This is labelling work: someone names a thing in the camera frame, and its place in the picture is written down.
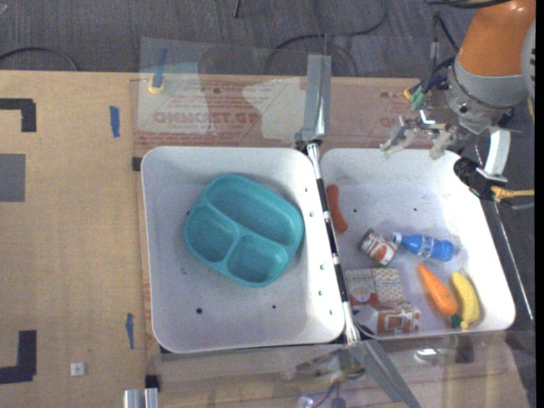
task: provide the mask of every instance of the yellow banana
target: yellow banana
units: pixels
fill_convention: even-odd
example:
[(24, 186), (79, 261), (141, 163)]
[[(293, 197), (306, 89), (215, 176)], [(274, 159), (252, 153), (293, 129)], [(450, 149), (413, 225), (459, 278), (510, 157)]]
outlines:
[(474, 290), (473, 283), (459, 272), (454, 272), (451, 275), (451, 282), (459, 297), (460, 315), (462, 322), (461, 328), (467, 329), (471, 323), (474, 323), (479, 319), (479, 300), (476, 291)]

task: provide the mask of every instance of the teal bowl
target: teal bowl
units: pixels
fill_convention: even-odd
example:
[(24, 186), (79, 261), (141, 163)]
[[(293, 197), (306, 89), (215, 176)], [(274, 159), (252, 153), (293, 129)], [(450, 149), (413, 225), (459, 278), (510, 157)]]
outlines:
[(301, 213), (254, 180), (230, 173), (200, 194), (184, 225), (184, 243), (202, 263), (244, 286), (275, 281), (303, 238)]

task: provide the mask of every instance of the carrot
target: carrot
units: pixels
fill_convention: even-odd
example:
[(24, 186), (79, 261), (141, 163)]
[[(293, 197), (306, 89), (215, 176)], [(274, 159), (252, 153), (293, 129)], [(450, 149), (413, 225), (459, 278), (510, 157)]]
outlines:
[(332, 224), (335, 230), (343, 233), (348, 229), (348, 223), (343, 218), (342, 212), (340, 212), (340, 189), (335, 184), (331, 184), (326, 188), (326, 199), (329, 202), (329, 208), (331, 210)]
[(440, 313), (446, 316), (454, 315), (459, 308), (455, 297), (450, 293), (442, 281), (440, 281), (437, 276), (423, 264), (419, 263), (417, 267), (419, 268), (419, 273), (422, 275), (425, 287)]

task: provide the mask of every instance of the can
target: can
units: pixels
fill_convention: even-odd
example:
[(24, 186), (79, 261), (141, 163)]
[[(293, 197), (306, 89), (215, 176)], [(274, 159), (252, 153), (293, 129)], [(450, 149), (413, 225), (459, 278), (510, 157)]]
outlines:
[(388, 241), (381, 234), (370, 228), (360, 241), (359, 248), (369, 257), (383, 266), (387, 266), (399, 249), (399, 245)]

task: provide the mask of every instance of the plastic water bottle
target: plastic water bottle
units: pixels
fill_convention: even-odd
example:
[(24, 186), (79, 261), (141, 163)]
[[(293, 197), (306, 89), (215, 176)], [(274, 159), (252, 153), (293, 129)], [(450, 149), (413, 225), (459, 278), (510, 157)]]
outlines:
[(393, 242), (423, 258), (437, 258), (443, 262), (451, 260), (455, 248), (450, 241), (439, 241), (428, 235), (407, 235), (393, 233)]

